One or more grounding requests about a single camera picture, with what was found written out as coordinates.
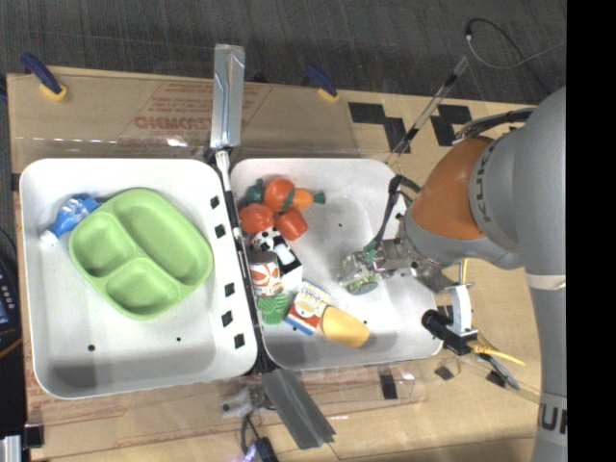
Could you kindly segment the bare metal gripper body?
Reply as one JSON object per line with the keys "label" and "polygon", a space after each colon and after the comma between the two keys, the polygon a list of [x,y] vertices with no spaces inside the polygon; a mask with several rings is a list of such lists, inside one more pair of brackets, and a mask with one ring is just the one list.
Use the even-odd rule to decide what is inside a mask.
{"label": "bare metal gripper body", "polygon": [[453,285],[453,281],[443,274],[441,265],[424,258],[411,243],[400,238],[384,240],[380,244],[372,267],[382,276],[412,276],[434,294]]}

